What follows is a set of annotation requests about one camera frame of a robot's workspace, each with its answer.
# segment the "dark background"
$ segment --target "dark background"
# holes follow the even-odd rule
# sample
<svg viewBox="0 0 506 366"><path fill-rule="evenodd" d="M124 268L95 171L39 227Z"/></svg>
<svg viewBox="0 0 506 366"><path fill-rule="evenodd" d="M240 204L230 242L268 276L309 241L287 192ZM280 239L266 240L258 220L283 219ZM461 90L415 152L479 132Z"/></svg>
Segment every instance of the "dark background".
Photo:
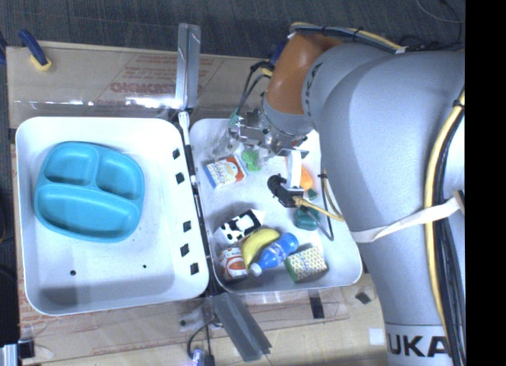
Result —
<svg viewBox="0 0 506 366"><path fill-rule="evenodd" d="M466 0L0 0L0 32L13 46L26 28L39 40L174 51L178 24L190 23L202 29L202 53L252 58L266 57L296 21L433 48L464 43L465 24L455 21L465 20ZM0 346L19 334L8 117L0 66Z"/></svg>

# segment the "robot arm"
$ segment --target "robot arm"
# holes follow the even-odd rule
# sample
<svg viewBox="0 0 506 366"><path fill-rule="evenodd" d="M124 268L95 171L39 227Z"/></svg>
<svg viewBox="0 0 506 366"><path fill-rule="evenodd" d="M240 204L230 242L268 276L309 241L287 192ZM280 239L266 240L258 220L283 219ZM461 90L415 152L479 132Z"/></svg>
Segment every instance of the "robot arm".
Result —
<svg viewBox="0 0 506 366"><path fill-rule="evenodd" d="M285 139L257 145L277 155L279 145L296 148L316 129L354 235L455 191L462 197L464 53L400 52L364 33L352 43L323 34L296 32L285 46L257 122L258 134ZM458 210L358 244L381 303L390 366L466 363L464 223Z"/></svg>

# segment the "black and white cow print carton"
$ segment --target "black and white cow print carton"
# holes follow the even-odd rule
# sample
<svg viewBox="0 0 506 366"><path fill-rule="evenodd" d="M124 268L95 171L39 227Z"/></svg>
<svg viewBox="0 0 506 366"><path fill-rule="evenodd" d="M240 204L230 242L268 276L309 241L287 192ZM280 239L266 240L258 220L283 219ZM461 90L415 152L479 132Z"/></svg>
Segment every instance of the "black and white cow print carton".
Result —
<svg viewBox="0 0 506 366"><path fill-rule="evenodd" d="M259 228L263 223L265 212L255 209L249 209L239 216L223 223L213 234L214 239L222 247L227 247L237 243Z"/></svg>

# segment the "can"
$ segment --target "can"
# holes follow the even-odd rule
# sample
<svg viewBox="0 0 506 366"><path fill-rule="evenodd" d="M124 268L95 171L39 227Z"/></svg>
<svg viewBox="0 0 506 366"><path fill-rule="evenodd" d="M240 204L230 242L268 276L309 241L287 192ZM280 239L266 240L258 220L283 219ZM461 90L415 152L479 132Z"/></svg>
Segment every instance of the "can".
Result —
<svg viewBox="0 0 506 366"><path fill-rule="evenodd" d="M244 259L238 247L224 249L219 256L221 275L225 281L239 281L247 277Z"/></svg>

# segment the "white tray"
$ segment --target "white tray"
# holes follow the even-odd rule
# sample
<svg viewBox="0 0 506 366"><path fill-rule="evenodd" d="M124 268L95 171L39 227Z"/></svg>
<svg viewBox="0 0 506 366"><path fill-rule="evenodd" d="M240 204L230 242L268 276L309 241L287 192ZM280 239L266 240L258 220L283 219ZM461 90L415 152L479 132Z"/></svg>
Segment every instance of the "white tray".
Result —
<svg viewBox="0 0 506 366"><path fill-rule="evenodd" d="M49 150L63 141L106 145L141 165L144 208L126 240L78 240L36 219L33 192L40 167ZM179 131L171 123L35 117L19 126L16 149L26 295L37 311L66 315L158 304L190 299L206 289L209 270L187 162ZM176 180L179 173L182 183Z"/></svg>
<svg viewBox="0 0 506 366"><path fill-rule="evenodd" d="M197 121L190 131L213 270L221 285L228 291L241 294L322 289L351 285L356 282L362 273L362 261L346 223L331 221L334 241L326 238L320 230L299 229L293 224L295 209L283 207L267 187L267 180L272 175L281 174L286 178L287 167L284 157L270 159L260 172L249 172L247 177L238 183L213 189L204 172L204 166L213 161L211 151L225 132L227 123L227 119L203 119ZM319 135L312 131L300 149L309 151L303 159L303 164L312 174L315 183L313 189L319 194L313 203L323 207L319 178L317 178L320 171ZM241 152L242 147L236 151L236 155L240 157ZM280 265L262 273L260 277L249 277L235 284L225 284L218 261L221 248L214 239L213 233L220 225L248 209L264 211L266 213L265 226L282 232L292 232L297 236L301 246L307 244L319 247L323 251L329 270L320 277L312 277L311 281L295 283L285 266ZM320 220L327 225L323 215L320 216Z"/></svg>

